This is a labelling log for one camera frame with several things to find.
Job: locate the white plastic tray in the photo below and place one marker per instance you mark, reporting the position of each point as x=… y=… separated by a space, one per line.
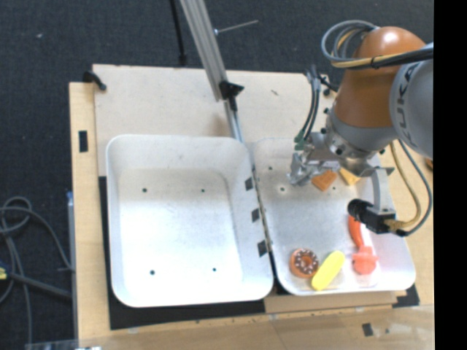
x=310 y=221
x=175 y=224

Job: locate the thin black and white rod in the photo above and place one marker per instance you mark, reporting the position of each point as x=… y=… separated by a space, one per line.
x=262 y=210

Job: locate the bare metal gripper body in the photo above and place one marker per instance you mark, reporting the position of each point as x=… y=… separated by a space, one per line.
x=328 y=157

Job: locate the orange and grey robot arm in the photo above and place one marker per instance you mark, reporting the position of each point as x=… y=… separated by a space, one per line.
x=368 y=93

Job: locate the black cylinder on white bracket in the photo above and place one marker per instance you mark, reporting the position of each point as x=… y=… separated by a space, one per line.
x=372 y=215

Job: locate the yellow cheese wedge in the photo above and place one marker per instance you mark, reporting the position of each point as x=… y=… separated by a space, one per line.
x=348 y=178

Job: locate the brown sprinkled doughnut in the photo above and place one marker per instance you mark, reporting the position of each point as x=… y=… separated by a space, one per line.
x=303 y=263

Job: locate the orange carrot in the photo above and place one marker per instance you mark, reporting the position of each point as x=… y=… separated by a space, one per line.
x=355 y=233

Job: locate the brown biscuit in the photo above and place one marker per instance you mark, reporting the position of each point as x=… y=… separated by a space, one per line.
x=324 y=181

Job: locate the yellow banana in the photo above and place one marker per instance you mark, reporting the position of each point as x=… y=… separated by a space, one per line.
x=327 y=271

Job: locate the pale wood board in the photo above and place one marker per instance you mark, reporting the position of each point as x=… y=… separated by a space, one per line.
x=164 y=104

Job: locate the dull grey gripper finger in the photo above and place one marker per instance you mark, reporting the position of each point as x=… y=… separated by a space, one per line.
x=311 y=175
x=296 y=171

